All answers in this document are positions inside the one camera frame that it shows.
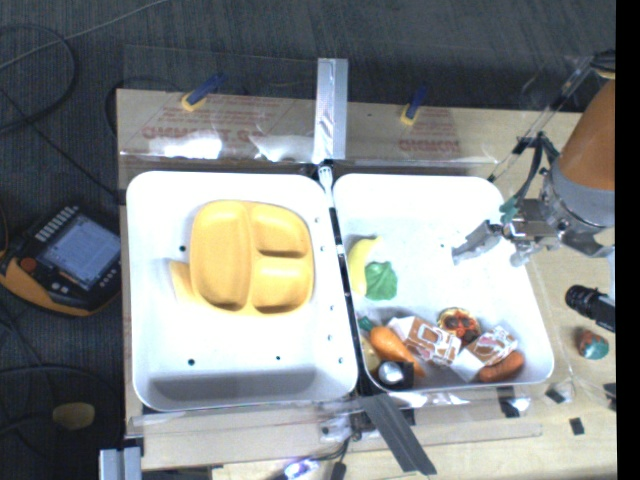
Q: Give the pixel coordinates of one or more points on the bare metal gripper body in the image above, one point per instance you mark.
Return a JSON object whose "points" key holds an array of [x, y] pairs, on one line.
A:
{"points": [[535, 232]]}

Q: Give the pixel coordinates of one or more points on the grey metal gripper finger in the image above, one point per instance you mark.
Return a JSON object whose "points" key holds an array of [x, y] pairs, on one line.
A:
{"points": [[475, 242], [521, 257]]}

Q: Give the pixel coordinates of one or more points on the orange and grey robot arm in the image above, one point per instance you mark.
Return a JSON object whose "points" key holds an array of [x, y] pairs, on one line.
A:
{"points": [[590, 133]]}

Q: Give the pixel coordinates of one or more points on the white plastic tray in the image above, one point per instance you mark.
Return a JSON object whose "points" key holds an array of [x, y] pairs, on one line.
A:
{"points": [[235, 348], [430, 208]]}

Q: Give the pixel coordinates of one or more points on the small round pizza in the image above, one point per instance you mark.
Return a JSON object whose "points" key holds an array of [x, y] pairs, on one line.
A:
{"points": [[459, 324]]}

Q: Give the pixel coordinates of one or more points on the orange and white packet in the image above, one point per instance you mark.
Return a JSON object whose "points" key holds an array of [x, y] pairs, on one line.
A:
{"points": [[492, 344], [430, 340]]}

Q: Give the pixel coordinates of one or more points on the green lettuce leaf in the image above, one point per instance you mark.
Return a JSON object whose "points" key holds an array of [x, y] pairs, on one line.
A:
{"points": [[382, 282]]}

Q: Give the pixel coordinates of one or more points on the brown sausage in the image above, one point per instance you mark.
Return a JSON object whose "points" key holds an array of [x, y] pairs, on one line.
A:
{"points": [[502, 367]]}

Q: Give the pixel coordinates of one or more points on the red and teal strawberry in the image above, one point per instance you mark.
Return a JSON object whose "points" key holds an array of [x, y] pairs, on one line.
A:
{"points": [[594, 344]]}

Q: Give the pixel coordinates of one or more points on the yellow banana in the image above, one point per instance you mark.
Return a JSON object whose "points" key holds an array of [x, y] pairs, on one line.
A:
{"points": [[357, 263]]}

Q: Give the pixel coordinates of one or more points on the orange carrot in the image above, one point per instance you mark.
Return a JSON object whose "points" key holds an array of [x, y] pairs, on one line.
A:
{"points": [[392, 348]]}

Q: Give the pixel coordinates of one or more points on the thin black and white rod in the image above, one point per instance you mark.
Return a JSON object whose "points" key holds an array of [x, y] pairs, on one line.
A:
{"points": [[332, 218]]}

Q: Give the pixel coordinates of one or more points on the black and silver can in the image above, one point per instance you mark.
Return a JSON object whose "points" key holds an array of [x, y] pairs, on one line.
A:
{"points": [[395, 373]]}

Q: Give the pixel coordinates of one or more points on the yellow divided plate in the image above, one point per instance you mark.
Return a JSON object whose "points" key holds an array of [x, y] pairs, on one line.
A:
{"points": [[225, 253]]}

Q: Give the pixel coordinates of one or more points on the brown cardboard board, red print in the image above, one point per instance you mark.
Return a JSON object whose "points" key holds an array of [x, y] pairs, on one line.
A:
{"points": [[250, 448]]}

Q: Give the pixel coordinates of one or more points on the yellow oval object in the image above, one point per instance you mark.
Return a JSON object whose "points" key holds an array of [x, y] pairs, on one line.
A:
{"points": [[73, 415]]}

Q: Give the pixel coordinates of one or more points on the black cylinder on white bracket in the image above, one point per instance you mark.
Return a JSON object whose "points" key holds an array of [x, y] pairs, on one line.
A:
{"points": [[587, 302]]}

